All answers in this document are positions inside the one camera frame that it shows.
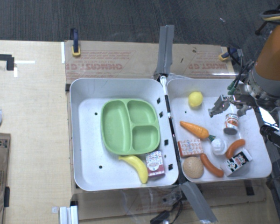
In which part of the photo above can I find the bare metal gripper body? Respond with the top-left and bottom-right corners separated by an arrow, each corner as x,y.
230,83 -> 280,108

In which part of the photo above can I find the orange and white can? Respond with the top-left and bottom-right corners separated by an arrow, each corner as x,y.
223,113 -> 240,135

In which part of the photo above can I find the white plastic tray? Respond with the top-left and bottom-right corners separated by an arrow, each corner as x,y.
166,78 -> 273,184
69,78 -> 180,192

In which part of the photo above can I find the yellow lemon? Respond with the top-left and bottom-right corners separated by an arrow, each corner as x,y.
188,91 -> 204,108

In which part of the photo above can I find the orange carrot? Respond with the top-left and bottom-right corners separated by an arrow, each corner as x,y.
179,120 -> 216,142

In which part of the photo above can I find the orange sausage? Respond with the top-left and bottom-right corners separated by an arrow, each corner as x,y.
200,153 -> 225,178
224,139 -> 246,160

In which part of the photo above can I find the white swirled toy cream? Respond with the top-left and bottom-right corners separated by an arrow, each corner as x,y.
210,138 -> 228,156

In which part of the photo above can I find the orange and white carton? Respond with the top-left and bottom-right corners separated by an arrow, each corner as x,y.
177,138 -> 204,158

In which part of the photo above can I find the black and white milk carton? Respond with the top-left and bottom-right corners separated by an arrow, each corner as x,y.
220,148 -> 253,177

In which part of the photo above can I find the brown bread roll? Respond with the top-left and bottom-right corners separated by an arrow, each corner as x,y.
182,156 -> 204,179

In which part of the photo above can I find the pink and white carton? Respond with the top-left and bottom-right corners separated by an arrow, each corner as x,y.
145,150 -> 166,178

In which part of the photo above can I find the yellow banana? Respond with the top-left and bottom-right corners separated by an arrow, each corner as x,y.
118,154 -> 149,185

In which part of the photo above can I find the brown cardboard board red print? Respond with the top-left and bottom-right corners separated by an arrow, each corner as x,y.
64,40 -> 274,221

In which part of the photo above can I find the green divided plate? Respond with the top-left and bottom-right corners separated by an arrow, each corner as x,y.
100,98 -> 161,156

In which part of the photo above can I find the black cylinder on white bracket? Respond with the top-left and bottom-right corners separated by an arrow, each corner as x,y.
259,106 -> 280,149

